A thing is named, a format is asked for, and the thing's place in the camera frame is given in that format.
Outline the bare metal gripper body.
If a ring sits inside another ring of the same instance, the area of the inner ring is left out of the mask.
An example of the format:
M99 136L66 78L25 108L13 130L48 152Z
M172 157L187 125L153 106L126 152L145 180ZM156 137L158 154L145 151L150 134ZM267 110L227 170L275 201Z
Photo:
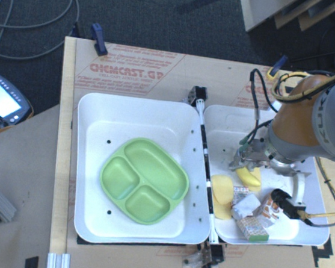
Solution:
M299 172L295 168L294 160L282 156L266 139L249 140L245 137L239 142L236 154L241 157L240 169L247 168L248 164L255 164L267 169L274 169L283 176L294 176Z

